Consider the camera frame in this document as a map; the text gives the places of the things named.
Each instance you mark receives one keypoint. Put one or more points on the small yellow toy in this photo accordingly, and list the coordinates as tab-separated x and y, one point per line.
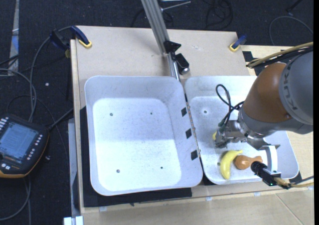
214	135

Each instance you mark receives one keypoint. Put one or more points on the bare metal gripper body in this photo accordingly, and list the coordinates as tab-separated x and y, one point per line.
230	133

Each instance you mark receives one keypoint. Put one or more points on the white plastic tray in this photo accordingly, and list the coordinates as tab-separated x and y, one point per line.
207	129
137	139

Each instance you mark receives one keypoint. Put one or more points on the black cylinder on white bracket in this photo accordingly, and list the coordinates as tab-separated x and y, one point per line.
271	159

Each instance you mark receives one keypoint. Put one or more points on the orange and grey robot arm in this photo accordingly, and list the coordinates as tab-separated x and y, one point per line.
271	94

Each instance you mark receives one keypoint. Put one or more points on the brown pear-shaped toy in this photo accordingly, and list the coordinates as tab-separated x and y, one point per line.
243	162

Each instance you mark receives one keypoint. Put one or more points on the pale wood board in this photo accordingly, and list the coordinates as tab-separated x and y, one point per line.
129	52

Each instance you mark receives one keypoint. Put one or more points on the yellow banana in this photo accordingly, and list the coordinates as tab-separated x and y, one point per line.
226	164

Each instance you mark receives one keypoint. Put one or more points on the black block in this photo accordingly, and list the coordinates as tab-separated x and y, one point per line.
182	61

